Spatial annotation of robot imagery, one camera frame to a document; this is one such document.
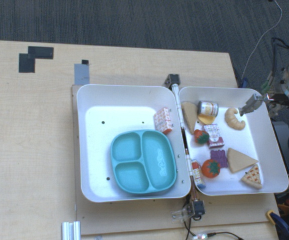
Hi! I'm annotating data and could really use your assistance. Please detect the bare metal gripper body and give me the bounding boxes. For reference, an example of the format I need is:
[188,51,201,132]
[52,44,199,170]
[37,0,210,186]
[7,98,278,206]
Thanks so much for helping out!
[262,92,289,118]

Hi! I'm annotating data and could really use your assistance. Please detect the beige croissant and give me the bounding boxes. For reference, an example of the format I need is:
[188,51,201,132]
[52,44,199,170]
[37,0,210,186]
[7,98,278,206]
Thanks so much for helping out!
[224,107,247,131]

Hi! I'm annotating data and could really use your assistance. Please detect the white plastic tray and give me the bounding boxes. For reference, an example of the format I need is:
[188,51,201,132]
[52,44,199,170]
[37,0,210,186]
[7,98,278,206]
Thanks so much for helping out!
[178,85,289,197]
[76,83,192,203]

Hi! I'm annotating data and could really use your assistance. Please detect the small silver and yellow can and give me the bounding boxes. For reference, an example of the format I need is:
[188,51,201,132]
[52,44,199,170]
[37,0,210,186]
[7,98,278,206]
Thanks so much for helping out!
[197,100,219,118]

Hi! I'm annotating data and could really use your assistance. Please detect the yellow cheese slice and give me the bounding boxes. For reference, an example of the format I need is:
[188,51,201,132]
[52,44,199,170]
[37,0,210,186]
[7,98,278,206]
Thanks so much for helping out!
[197,113,217,126]

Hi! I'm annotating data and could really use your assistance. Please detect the pink and white carton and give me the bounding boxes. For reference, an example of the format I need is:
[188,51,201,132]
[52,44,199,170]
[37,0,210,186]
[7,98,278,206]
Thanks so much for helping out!
[203,123,225,149]

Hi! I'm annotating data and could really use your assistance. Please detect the tan triangular bread slice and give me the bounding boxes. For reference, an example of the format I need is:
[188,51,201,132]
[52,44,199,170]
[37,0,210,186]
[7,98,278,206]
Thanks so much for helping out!
[180,101,199,135]
[226,147,259,174]

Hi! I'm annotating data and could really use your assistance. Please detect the small orange tomato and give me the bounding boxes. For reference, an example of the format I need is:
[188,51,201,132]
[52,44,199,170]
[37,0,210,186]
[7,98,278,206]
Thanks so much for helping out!
[193,128,211,145]

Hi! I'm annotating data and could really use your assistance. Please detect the purple grapes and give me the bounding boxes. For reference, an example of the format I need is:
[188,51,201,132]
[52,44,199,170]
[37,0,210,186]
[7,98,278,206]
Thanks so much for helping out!
[209,149,229,169]

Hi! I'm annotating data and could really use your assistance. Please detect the thin black and white rod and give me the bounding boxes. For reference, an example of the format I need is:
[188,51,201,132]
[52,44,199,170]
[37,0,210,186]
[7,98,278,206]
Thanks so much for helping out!
[171,83,199,205]

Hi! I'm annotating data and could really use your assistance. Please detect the pizza slice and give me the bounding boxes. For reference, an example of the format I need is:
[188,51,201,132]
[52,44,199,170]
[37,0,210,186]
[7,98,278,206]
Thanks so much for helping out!
[240,164,264,190]

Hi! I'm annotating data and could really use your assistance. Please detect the large orange tomato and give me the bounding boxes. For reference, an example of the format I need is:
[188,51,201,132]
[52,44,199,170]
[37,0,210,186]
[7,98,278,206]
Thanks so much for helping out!
[200,158,222,179]

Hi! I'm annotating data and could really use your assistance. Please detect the small orange and blue carton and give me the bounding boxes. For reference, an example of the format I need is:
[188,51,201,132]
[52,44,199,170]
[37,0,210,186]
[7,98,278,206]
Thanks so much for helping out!
[190,158,207,190]

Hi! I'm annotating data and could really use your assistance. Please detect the orange patterned carton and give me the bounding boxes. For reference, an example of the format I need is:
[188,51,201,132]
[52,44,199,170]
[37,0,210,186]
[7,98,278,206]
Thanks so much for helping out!
[153,106,174,135]

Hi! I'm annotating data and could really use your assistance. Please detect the teal divided plate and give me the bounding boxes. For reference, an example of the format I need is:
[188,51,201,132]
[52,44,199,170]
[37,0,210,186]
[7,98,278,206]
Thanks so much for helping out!
[109,129,178,195]

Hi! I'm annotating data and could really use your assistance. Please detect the black block with wires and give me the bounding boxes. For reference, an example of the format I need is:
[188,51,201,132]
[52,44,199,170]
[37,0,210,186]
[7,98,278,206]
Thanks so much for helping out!
[162,73,181,88]
[190,199,207,220]

